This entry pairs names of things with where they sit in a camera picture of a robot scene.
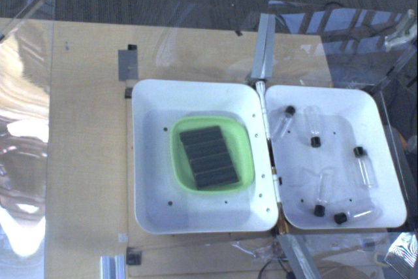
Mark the green plastic bowl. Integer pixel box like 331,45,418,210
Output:
169,115,255,194

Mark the white plastic tray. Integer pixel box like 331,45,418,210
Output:
131,78,280,235
263,84,408,230

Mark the black ribbed rack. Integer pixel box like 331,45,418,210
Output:
178,125,239,191

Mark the clear bottle with black cap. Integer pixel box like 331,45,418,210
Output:
333,199,383,225
271,105,297,140
303,105,322,148
313,167,334,217
353,146,378,188

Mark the thin black and white rod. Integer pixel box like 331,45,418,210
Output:
256,81,283,206

